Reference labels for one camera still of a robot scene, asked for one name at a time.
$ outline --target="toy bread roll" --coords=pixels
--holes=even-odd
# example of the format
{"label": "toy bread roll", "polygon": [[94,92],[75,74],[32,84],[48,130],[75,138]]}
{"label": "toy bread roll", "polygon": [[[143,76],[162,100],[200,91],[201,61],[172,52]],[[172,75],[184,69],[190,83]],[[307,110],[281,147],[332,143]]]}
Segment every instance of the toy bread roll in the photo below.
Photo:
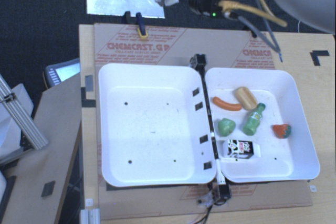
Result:
{"label": "toy bread roll", "polygon": [[252,110],[258,105],[257,99],[247,87],[240,87],[235,92],[237,100],[241,103],[244,109]]}

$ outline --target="gray cable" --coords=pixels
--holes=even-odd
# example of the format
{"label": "gray cable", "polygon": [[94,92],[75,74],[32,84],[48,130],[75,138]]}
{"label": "gray cable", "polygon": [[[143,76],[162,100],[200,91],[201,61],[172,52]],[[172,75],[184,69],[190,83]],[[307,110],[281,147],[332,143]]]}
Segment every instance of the gray cable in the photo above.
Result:
{"label": "gray cable", "polygon": [[268,38],[259,31],[259,29],[257,27],[255,27],[248,19],[246,19],[243,16],[238,16],[237,17],[238,21],[240,21],[241,23],[243,23],[244,25],[246,25],[249,29],[251,29],[258,37],[260,37],[269,47],[271,47],[274,51],[276,51],[277,53],[280,53],[280,48],[274,46],[269,40]]}
{"label": "gray cable", "polygon": [[[258,7],[259,9],[262,10],[260,1],[259,1],[259,0],[255,0],[255,1],[256,1],[256,3],[257,3],[257,7]],[[276,48],[275,51],[276,51],[277,53],[279,53],[279,57],[280,57],[280,60],[281,60],[281,62],[282,62],[282,58],[281,58],[281,49],[280,49],[279,44],[278,44],[278,42],[277,42],[277,40],[276,40],[276,38],[275,38],[275,36],[274,36],[274,34],[273,34],[273,31],[272,31],[271,27],[269,26],[268,20],[265,19],[265,18],[263,18],[263,21],[264,21],[264,24],[265,24],[265,26],[266,26],[266,29],[267,29],[267,31],[269,32],[269,35],[271,36],[271,39],[273,40],[273,43],[274,43],[274,46],[271,46],[271,48],[272,48],[272,49],[273,49],[274,47]]]}

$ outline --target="cardboard sheet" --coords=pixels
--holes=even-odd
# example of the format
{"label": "cardboard sheet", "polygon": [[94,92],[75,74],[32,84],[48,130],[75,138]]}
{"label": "cardboard sheet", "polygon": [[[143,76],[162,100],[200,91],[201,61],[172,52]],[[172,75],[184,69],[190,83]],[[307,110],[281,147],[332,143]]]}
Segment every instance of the cardboard sheet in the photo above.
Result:
{"label": "cardboard sheet", "polygon": [[[247,31],[221,31],[148,26],[141,39],[133,25],[96,24],[97,151],[101,219],[137,218],[204,213],[197,205],[206,185],[115,188],[101,173],[99,69],[110,62],[187,66],[192,56],[206,54],[207,66],[274,69],[270,48]],[[239,211],[310,206],[306,181],[231,185],[232,198],[213,211]]]}

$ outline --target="table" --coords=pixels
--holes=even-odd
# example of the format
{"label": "table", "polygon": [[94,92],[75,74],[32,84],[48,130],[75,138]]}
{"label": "table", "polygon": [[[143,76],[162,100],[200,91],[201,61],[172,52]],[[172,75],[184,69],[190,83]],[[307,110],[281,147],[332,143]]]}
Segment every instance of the table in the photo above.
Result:
{"label": "table", "polygon": [[34,121],[49,144],[4,171],[16,179],[2,223],[58,223],[80,139],[79,86],[76,75],[43,93]]}
{"label": "table", "polygon": [[[86,76],[93,74],[95,69],[94,26],[81,25],[79,30],[81,86],[84,87]],[[214,213],[210,214],[208,223],[330,223],[336,218],[335,40],[332,35],[324,34],[275,33],[275,35],[284,59],[281,63],[277,54],[272,52],[275,68],[290,73],[296,81],[321,166],[320,175],[310,182],[312,189],[315,187],[317,190],[311,193],[313,206]],[[312,56],[318,55],[318,51],[328,51],[329,56],[317,57],[320,65],[314,65]],[[94,89],[86,92],[87,100],[95,97]],[[91,199],[87,200],[86,209],[99,207],[97,126],[85,121],[95,116],[95,110],[82,109],[84,196]],[[200,217],[198,215],[147,217],[103,220],[101,223],[193,223]]]}

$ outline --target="black cable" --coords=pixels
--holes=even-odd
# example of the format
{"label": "black cable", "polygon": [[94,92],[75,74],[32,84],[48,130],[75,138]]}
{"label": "black cable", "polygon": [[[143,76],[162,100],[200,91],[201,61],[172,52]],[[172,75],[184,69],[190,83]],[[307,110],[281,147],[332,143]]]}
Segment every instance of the black cable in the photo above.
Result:
{"label": "black cable", "polygon": [[73,211],[72,215],[69,217],[66,224],[71,224],[71,222],[76,218],[79,211],[80,211],[80,201],[79,203],[77,203],[75,210]]}
{"label": "black cable", "polygon": [[211,212],[211,209],[212,209],[212,205],[208,207],[208,210],[205,214],[205,216],[203,218],[201,218],[199,221],[193,223],[193,224],[199,224],[199,223],[202,223],[202,224],[206,224],[207,220],[208,220],[208,217],[210,215],[210,212]]}
{"label": "black cable", "polygon": [[219,200],[219,201],[215,202],[214,205],[216,205],[216,206],[222,206],[223,204],[226,203],[226,201],[227,200]]}
{"label": "black cable", "polygon": [[80,183],[82,181],[82,178],[83,178],[83,176],[79,177],[79,179],[67,191],[66,195],[68,195],[69,193],[71,193],[74,190],[74,188],[78,185],[78,183]]}

